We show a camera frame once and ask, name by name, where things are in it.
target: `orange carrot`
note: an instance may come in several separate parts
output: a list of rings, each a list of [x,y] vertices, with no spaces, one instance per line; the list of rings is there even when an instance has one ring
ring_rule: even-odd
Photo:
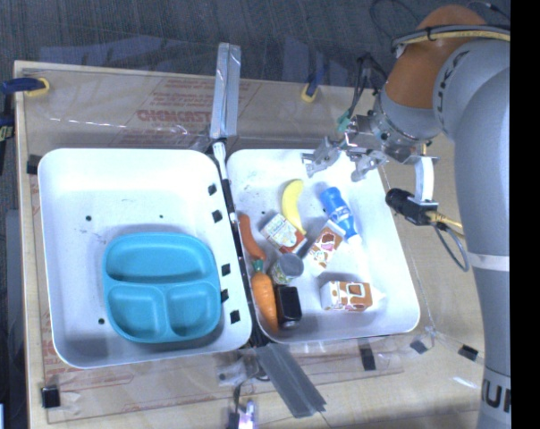
[[[252,230],[250,229],[250,216],[247,214],[241,214],[238,218],[238,226],[240,229],[240,237],[244,248],[248,251],[253,259],[260,259],[266,261],[266,253],[256,243],[252,236]]]
[[[258,305],[260,314],[270,325],[272,332],[278,331],[278,312],[276,310],[276,299],[274,296],[274,285],[272,279],[265,273],[256,272],[250,278],[252,295]]]

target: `water bottle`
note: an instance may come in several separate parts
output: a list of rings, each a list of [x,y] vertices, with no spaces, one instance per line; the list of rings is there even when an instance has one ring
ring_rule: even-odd
[[[340,190],[328,188],[320,194],[320,200],[329,218],[345,231],[344,238],[348,243],[361,243],[361,237],[355,229],[353,214],[343,200]]]

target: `white object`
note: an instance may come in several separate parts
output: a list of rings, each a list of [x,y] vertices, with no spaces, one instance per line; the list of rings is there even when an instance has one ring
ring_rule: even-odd
[[[276,333],[258,321],[266,335],[282,343],[335,341],[357,337],[408,332],[418,324],[417,294],[378,171],[359,183],[350,179],[354,164],[340,157],[327,170],[308,178],[302,163],[303,149],[243,149],[229,157],[227,171],[237,213],[250,216],[258,245],[273,262],[278,251],[259,232],[270,215],[280,212],[281,194],[294,179],[304,181],[298,199],[301,221],[313,242],[322,229],[325,212],[319,194],[336,186],[349,204],[362,237],[360,246],[343,242],[327,269],[317,278],[307,272],[291,285],[298,288],[302,319],[294,330]],[[248,265],[249,275],[253,274]],[[326,312],[320,302],[320,287],[331,280],[370,282],[376,289],[374,303],[363,313]]]
[[[41,159],[38,181],[54,346],[65,362],[114,366],[228,351],[248,340],[252,320],[220,177],[208,156],[172,149],[56,149]],[[229,297],[207,341],[141,344],[106,321],[105,247],[115,237],[143,231],[188,233],[213,251]],[[232,322],[236,311],[240,321]]]

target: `yellow banana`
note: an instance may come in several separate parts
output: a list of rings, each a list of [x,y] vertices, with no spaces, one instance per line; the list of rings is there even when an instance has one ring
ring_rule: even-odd
[[[296,229],[306,235],[306,231],[302,227],[302,221],[300,220],[300,212],[298,211],[298,197],[303,189],[304,182],[302,180],[294,180],[288,183],[282,193],[282,214]]]

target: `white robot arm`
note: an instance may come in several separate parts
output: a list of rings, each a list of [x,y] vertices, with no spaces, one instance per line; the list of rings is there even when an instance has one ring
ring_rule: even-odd
[[[418,32],[396,40],[399,54],[368,116],[355,116],[340,142],[325,141],[308,175],[342,151],[358,181],[388,158],[416,168],[415,195],[388,192],[387,203],[418,225],[436,212],[426,144],[444,132],[454,142],[462,228],[485,328],[485,373],[478,429],[511,427],[509,120],[510,32],[448,5]]]

